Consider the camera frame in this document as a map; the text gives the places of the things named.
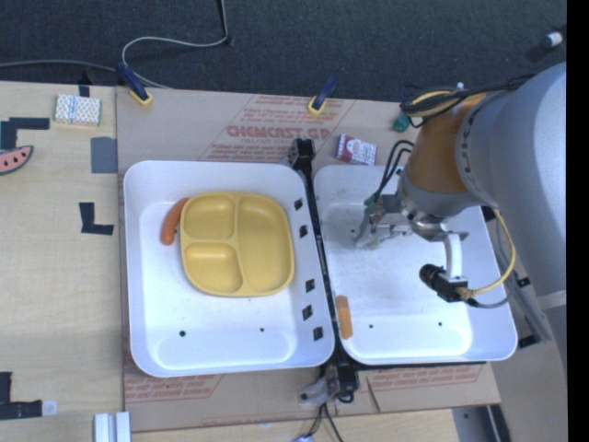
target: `white cable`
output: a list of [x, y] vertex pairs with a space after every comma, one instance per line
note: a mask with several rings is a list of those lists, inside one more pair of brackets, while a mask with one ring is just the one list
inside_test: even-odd
[[[127, 51], [129, 50], [129, 48], [131, 46], [133, 46], [137, 42], [141, 42], [141, 41], [167, 42], [170, 44], [178, 44], [180, 46], [188, 46], [188, 47], [197, 48], [197, 49], [213, 48], [216, 46], [220, 46], [221, 44], [224, 44], [225, 42], [228, 41], [229, 35], [228, 35], [228, 29], [227, 29], [227, 18], [225, 16], [225, 0], [220, 0], [220, 3], [221, 3], [221, 18], [223, 20], [223, 31], [224, 31], [225, 36], [223, 38], [221, 38], [219, 41], [209, 42], [209, 43], [197, 43], [197, 42], [173, 40], [171, 38], [161, 38], [158, 36], [142, 36], [141, 38], [136, 38], [130, 42], [127, 42], [127, 44], [125, 44], [125, 46], [122, 48], [122, 53], [121, 53], [122, 62], [125, 65], [128, 65], [127, 64]], [[165, 85], [158, 84], [157, 82], [154, 82], [153, 80], [150, 80], [144, 76], [141, 76], [140, 74], [138, 74], [134, 70], [133, 70], [133, 72], [135, 73], [137, 78], [139, 78], [142, 82], [144, 82], [145, 84], [147, 84], [151, 87], [170, 88]]]

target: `cardboard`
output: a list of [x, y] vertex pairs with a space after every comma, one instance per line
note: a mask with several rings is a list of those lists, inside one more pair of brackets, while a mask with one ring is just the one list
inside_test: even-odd
[[[314, 170], [340, 162], [334, 157], [341, 134], [378, 146], [385, 164], [399, 139], [416, 131], [393, 131], [397, 103], [329, 99], [317, 117], [305, 98], [153, 89], [142, 107], [117, 90], [120, 186], [125, 171], [142, 160], [283, 162], [296, 138], [310, 138]], [[121, 210], [121, 281], [125, 290], [124, 217]], [[126, 309], [123, 291], [123, 310]], [[125, 411], [133, 431], [311, 419], [315, 408], [299, 406], [298, 391], [314, 383], [318, 369], [153, 378], [141, 372], [128, 351], [124, 365]], [[394, 368], [359, 373], [352, 403], [334, 404], [335, 415], [418, 411], [499, 402], [490, 364]]]

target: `yellow divided dish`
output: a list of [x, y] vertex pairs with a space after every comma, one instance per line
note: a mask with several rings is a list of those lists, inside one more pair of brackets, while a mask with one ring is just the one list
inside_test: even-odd
[[209, 192], [182, 208], [184, 272], [210, 295], [260, 297], [287, 287], [295, 274], [288, 218], [273, 199], [247, 192]]

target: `black connector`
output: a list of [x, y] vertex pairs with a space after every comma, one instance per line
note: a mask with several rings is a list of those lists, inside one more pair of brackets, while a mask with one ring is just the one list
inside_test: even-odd
[[459, 288], [467, 288], [468, 282], [466, 280], [448, 282], [448, 280], [442, 276], [443, 273], [445, 273], [444, 267], [437, 267], [428, 263], [422, 266], [422, 269], [420, 270], [420, 278], [422, 282], [435, 291], [444, 301], [447, 301], [448, 303], [462, 301], [462, 296], [457, 290]]

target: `dark background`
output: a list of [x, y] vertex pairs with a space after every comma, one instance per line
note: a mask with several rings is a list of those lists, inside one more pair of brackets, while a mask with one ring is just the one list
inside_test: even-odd
[[[566, 41], [538, 44], [567, 23], [567, 0], [225, 0], [233, 47], [142, 42], [131, 67], [187, 89], [399, 101], [408, 85], [467, 87], [536, 73], [566, 60]], [[213, 42], [216, 0], [0, 0], [0, 64], [74, 59], [113, 67], [140, 36]], [[1, 80], [76, 84], [74, 65], [0, 67]], [[109, 72], [91, 71], [98, 85]]]

